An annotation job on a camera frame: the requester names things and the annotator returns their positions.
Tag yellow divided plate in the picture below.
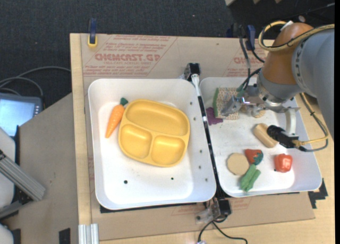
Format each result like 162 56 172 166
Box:
117 98 191 169

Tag green and tan sandwich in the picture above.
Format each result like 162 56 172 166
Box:
212 87 241 121

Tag orange carrot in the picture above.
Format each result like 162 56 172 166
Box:
105 97 129 139

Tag thin black and white rod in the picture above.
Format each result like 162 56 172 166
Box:
191 73 222 199

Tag tan bread roll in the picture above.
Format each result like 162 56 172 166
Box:
252 123 280 149

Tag purple grapes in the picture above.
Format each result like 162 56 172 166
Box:
205 106 224 127

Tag brown cardboard board red print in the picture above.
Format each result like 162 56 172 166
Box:
79 33 324 241

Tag black cylinder on white bracket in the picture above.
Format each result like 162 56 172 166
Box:
266 106 301 149

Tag small tan biscuit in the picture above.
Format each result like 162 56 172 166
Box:
251 108 267 119

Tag red pepper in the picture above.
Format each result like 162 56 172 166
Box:
274 153 294 173

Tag white plastic tray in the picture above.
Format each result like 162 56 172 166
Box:
199 76 323 198
87 78 217 211

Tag round tan biscuit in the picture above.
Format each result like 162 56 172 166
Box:
226 152 251 176

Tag red strawberry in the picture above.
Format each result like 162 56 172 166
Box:
244 148 265 166

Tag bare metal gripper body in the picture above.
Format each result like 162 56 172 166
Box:
243 86 288 113

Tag green beans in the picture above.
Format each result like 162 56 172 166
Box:
240 163 262 193

